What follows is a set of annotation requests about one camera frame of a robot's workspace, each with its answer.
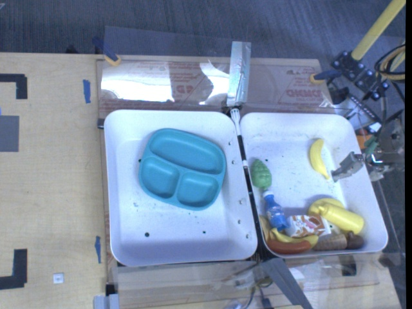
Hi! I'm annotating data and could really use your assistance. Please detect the red sausage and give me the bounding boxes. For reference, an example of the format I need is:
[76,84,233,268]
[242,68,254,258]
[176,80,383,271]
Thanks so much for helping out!
[266,238,313,255]

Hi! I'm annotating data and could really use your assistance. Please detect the blue bottle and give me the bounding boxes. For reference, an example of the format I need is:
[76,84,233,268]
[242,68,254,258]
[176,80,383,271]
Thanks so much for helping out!
[263,190,290,232]

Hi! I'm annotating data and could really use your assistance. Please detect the green grapes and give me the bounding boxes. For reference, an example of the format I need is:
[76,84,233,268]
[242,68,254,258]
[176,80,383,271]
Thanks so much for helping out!
[250,158,273,191]

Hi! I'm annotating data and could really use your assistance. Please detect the brown waffle cone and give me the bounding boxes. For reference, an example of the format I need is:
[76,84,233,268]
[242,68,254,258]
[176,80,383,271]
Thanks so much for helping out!
[312,233,348,252]

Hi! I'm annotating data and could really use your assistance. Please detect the white plastic tray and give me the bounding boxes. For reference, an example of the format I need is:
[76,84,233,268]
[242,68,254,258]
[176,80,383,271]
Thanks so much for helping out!
[239,111,389,259]
[103,109,259,267]

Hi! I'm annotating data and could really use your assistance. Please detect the yellow banana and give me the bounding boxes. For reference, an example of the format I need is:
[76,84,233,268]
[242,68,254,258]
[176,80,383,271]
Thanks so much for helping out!
[309,138,332,181]
[269,227,320,245]

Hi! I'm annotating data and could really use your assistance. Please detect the yellow squeeze bottle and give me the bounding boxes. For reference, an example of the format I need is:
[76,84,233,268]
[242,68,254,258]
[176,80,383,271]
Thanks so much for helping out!
[317,203,366,236]

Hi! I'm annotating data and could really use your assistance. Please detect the dark brown rounded toy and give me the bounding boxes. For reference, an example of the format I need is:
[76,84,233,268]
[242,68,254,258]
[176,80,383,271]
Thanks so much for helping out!
[346,231,366,250]

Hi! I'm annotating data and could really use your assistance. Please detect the blue divided plate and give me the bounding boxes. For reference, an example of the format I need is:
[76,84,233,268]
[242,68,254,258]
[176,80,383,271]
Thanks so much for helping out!
[138,127,227,211]

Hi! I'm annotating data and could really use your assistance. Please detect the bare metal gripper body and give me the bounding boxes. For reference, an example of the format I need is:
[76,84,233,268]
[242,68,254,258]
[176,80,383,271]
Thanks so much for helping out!
[363,119,406,174]

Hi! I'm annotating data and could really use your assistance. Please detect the white and orange carton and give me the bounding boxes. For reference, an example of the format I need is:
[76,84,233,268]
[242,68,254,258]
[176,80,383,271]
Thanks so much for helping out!
[285,214,333,239]

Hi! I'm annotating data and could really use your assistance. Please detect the brown cardboard board red print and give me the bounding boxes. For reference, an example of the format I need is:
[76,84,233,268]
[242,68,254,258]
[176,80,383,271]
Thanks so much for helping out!
[95,55,387,290]

